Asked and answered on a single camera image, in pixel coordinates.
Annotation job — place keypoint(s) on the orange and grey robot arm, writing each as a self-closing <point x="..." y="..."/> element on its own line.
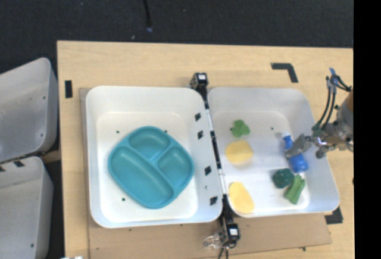
<point x="348" y="109"/>

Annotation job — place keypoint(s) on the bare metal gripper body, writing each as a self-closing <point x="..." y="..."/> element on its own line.
<point x="337" y="135"/>

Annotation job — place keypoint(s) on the thin black and white rod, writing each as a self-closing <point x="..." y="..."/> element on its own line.
<point x="215" y="150"/>

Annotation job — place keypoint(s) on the green asparagus bundle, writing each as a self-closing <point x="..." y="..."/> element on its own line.
<point x="294" y="190"/>

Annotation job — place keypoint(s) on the blue divided plate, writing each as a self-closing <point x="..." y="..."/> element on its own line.
<point x="149" y="168"/>

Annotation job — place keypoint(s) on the light green broccoli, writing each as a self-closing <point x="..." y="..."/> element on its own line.
<point x="239" y="129"/>

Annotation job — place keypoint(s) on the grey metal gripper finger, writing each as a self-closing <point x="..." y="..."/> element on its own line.
<point x="299" y="147"/>
<point x="321" y="152"/>

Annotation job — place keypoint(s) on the yellow rounded toy food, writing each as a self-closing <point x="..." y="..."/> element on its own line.
<point x="238" y="152"/>

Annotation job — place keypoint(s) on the yellow oval toy food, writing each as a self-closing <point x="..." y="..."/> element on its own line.
<point x="241" y="197"/>

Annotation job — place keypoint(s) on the white plastic tray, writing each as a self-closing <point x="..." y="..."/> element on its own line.
<point x="143" y="103"/>
<point x="262" y="103"/>

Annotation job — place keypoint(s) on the dark green broccoli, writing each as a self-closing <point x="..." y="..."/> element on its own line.
<point x="282" y="178"/>

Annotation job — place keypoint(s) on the blue bottle with white cap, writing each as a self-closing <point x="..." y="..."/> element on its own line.
<point x="299" y="164"/>

